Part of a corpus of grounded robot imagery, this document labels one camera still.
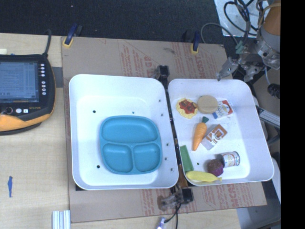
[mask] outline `tin can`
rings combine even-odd
[[[238,166],[240,164],[240,157],[236,151],[222,153],[221,156],[224,167]]]

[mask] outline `blue plate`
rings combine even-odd
[[[158,127],[142,116],[105,119],[100,128],[100,148],[105,166],[117,174],[153,172],[162,160]]]

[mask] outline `blue marker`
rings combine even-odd
[[[9,192],[10,192],[10,198],[12,197],[11,195],[11,189],[13,187],[13,177],[10,176],[9,181],[8,181],[8,186],[9,186]]]

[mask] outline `carrot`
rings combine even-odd
[[[204,135],[207,130],[207,126],[205,122],[208,120],[208,118],[203,117],[203,122],[200,122],[197,124],[194,137],[193,137],[193,151],[196,151],[200,142],[204,138]]]

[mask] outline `cardboard sheet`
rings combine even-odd
[[[157,200],[170,189],[122,189],[85,191],[72,177],[69,81],[80,73],[151,77],[158,65],[168,65],[169,81],[175,78],[216,79],[226,60],[223,46],[200,44],[198,54],[191,43],[133,41],[76,37],[70,48],[62,46],[64,103],[71,222],[122,219],[173,214],[161,211]],[[179,213],[266,205],[260,182],[192,187],[194,201]]]

